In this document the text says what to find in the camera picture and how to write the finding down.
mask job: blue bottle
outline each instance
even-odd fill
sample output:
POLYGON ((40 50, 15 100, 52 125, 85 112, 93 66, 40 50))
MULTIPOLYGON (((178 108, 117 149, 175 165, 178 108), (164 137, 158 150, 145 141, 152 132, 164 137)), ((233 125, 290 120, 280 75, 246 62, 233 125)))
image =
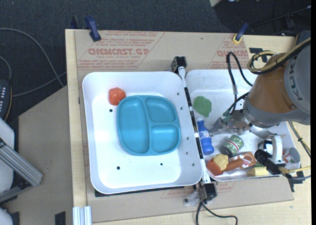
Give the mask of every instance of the blue bottle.
POLYGON ((214 147, 212 145, 212 138, 209 135, 208 129, 204 125, 204 119, 202 117, 197 118, 197 128, 199 139, 201 141, 202 150, 204 155, 210 155, 214 152, 214 147))

